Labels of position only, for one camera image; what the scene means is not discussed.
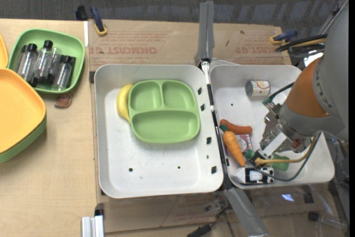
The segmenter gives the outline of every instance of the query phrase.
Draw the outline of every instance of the green divided plate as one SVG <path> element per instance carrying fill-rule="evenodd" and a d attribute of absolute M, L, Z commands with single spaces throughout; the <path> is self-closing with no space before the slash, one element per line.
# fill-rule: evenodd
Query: green divided plate
<path fill-rule="evenodd" d="M 43 43 L 46 40 L 51 40 L 53 42 L 53 47 L 59 48 L 63 55 L 75 57 L 75 65 L 72 70 L 72 79 L 70 86 L 67 89 L 61 91 L 52 90 L 49 84 L 38 84 L 34 89 L 42 93 L 51 94 L 62 94 L 72 90 L 79 80 L 85 59 L 85 46 L 80 39 L 73 37 L 71 35 L 52 31 L 48 29 L 29 29 L 24 31 L 17 39 L 14 48 L 12 49 L 8 68 L 11 70 L 15 69 L 18 55 L 21 48 L 24 45 L 34 43 L 37 45 L 38 50 L 43 47 Z"/>
<path fill-rule="evenodd" d="M 178 80 L 136 83 L 129 92 L 128 110 L 132 130 L 142 142 L 185 142 L 200 130 L 194 92 Z"/>

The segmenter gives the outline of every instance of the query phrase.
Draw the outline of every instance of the small bottle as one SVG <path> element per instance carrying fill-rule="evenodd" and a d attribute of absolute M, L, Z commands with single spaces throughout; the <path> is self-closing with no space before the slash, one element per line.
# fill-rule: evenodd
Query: small bottle
<path fill-rule="evenodd" d="M 70 74 L 72 72 L 72 57 L 65 56 L 63 61 L 59 64 L 57 73 L 54 77 L 52 89 L 61 91 L 67 88 Z"/>
<path fill-rule="evenodd" d="M 20 50 L 20 54 L 17 57 L 16 65 L 14 68 L 15 72 L 18 72 L 18 68 L 20 67 L 20 62 L 21 62 L 24 52 L 26 51 L 26 48 L 27 48 L 27 45 L 25 44 Z"/>
<path fill-rule="evenodd" d="M 44 41 L 43 47 L 39 50 L 37 66 L 34 71 L 34 76 L 37 78 L 38 82 L 44 82 L 48 76 L 53 58 L 52 46 L 53 42 L 46 40 Z"/>
<path fill-rule="evenodd" d="M 333 216 L 329 213 L 316 213 L 314 211 L 308 212 L 308 219 L 315 221 L 315 222 L 321 222 L 323 224 L 330 225 L 334 228 L 337 228 L 344 233 L 348 230 L 348 224 L 346 221 L 339 219 L 336 216 Z"/>
<path fill-rule="evenodd" d="M 49 84 L 53 83 L 53 79 L 55 74 L 57 73 L 58 66 L 60 64 L 60 60 L 62 58 L 62 51 L 59 48 L 52 48 L 53 56 L 52 62 L 49 67 L 47 81 Z"/>
<path fill-rule="evenodd" d="M 31 82 L 34 70 L 37 63 L 37 46 L 35 44 L 27 45 L 25 52 L 22 55 L 21 62 L 18 68 L 18 74 L 27 82 Z"/>

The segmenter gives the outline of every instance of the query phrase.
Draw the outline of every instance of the blue clamp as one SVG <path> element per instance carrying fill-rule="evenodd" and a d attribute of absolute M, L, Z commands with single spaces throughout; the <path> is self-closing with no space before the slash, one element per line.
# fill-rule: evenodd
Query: blue clamp
<path fill-rule="evenodd" d="M 297 35 L 298 35 L 297 31 L 284 32 L 282 34 L 279 34 L 278 36 L 271 37 L 270 42 L 272 44 L 280 44 L 283 40 L 285 40 L 285 42 L 289 42 L 291 38 Z"/>
<path fill-rule="evenodd" d="M 96 32 L 100 36 L 103 36 L 103 35 L 107 34 L 106 26 L 103 24 L 103 22 L 101 20 L 101 16 L 99 14 L 99 11 L 94 6 L 90 7 L 90 11 L 91 11 L 91 14 L 93 15 L 94 20 L 95 20 L 94 27 L 95 27 Z"/>

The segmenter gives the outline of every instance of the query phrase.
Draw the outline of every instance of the cable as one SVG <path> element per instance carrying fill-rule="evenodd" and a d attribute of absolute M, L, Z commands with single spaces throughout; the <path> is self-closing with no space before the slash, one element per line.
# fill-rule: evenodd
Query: cable
<path fill-rule="evenodd" d="M 306 165 L 307 161 L 308 161 L 309 158 L 311 157 L 311 154 L 312 154 L 312 152 L 313 152 L 313 150 L 314 150 L 314 148 L 315 148 L 315 146 L 316 146 L 316 144 L 317 144 L 317 142 L 318 142 L 320 136 L 321 136 L 321 133 L 318 133 L 315 137 L 313 137 L 313 141 L 314 141 L 313 148 L 312 148 L 312 150 L 310 151 L 310 154 L 306 157 L 305 161 L 302 163 L 302 165 L 301 165 L 301 167 L 299 168 L 299 170 L 297 171 L 297 173 L 296 173 L 293 177 L 291 177 L 291 178 L 289 178 L 289 179 L 282 179 L 282 178 L 276 177 L 276 176 L 274 176 L 274 175 L 270 175 L 269 173 L 265 173 L 265 172 L 263 172 L 263 171 L 261 171 L 261 170 L 259 170 L 259 169 L 256 169 L 256 170 L 257 170 L 259 173 L 261 173 L 262 175 L 266 175 L 266 176 L 268 176 L 268 177 L 270 177 L 270 178 L 273 178 L 273 179 L 275 179 L 275 180 L 279 180 L 279 181 L 292 181 L 292 180 L 294 180 L 294 179 L 299 175 L 299 173 L 302 171 L 303 167 Z"/>
<path fill-rule="evenodd" d="M 307 153 L 298 158 L 298 159 L 291 159 L 291 160 L 286 160 L 286 159 L 261 159 L 261 158 L 256 158 L 255 159 L 255 164 L 260 166 L 260 165 L 264 165 L 264 164 L 267 164 L 267 163 L 298 163 L 304 159 L 306 159 L 310 154 L 311 152 L 313 151 L 313 148 L 315 147 L 315 137 L 313 137 L 312 139 L 312 142 L 310 144 L 310 147 L 307 151 Z"/>
<path fill-rule="evenodd" d="M 294 82 L 292 82 L 292 83 L 286 85 L 285 87 L 282 87 L 282 88 L 279 89 L 278 91 L 274 92 L 274 94 L 270 95 L 269 98 L 270 98 L 271 100 L 273 100 L 273 98 L 275 98 L 276 95 L 278 95 L 278 94 L 280 94 L 281 92 L 287 90 L 288 88 L 291 88 L 293 85 L 294 85 Z"/>
<path fill-rule="evenodd" d="M 223 211 L 223 215 L 224 215 L 224 217 L 225 217 L 225 219 L 226 219 L 226 222 L 227 222 L 227 225 L 228 225 L 228 227 L 229 227 L 229 230 L 231 231 L 232 237 L 235 237 L 234 230 L 233 230 L 233 228 L 232 228 L 231 223 L 229 222 L 228 216 L 227 216 L 227 214 L 226 214 L 225 211 Z"/>
<path fill-rule="evenodd" d="M 281 92 L 285 91 L 288 88 L 291 88 L 294 85 L 294 82 L 282 87 L 281 89 L 279 89 L 278 91 L 274 92 L 273 94 L 271 94 L 270 96 L 266 97 L 263 101 L 262 104 L 264 105 L 268 105 L 272 102 L 272 100 L 276 97 L 276 95 L 280 94 Z"/>
<path fill-rule="evenodd" d="M 321 43 L 321 42 L 324 42 L 323 39 L 325 39 L 327 36 L 328 36 L 328 34 L 322 34 L 322 35 L 317 35 L 314 37 L 309 37 L 309 38 L 293 41 L 291 43 L 287 43 L 287 44 L 284 44 L 284 45 L 276 48 L 275 52 L 283 52 L 283 51 L 287 50 L 289 47 L 294 47 L 294 46 L 300 46 L 300 45 L 307 46 L 309 44 Z"/>
<path fill-rule="evenodd" d="M 296 56 L 308 52 L 323 52 L 324 51 L 324 44 L 313 44 L 309 46 L 303 47 L 290 47 L 288 50 L 288 54 L 291 56 Z"/>

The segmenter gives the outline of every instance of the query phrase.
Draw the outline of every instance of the carrot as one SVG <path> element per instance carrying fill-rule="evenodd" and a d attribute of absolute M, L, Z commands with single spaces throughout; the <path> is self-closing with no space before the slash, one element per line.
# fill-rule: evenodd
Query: carrot
<path fill-rule="evenodd" d="M 242 150 L 240 149 L 237 137 L 235 136 L 234 132 L 229 130 L 225 130 L 223 126 L 220 127 L 223 131 L 223 142 L 227 146 L 230 153 L 233 157 L 237 160 L 237 162 L 242 166 L 245 167 L 245 161 L 243 157 Z"/>
<path fill-rule="evenodd" d="M 249 125 L 242 127 L 240 125 L 232 124 L 226 119 L 220 120 L 220 125 L 222 124 L 225 124 L 227 130 L 234 132 L 234 134 L 251 134 L 253 131 L 253 128 Z"/>

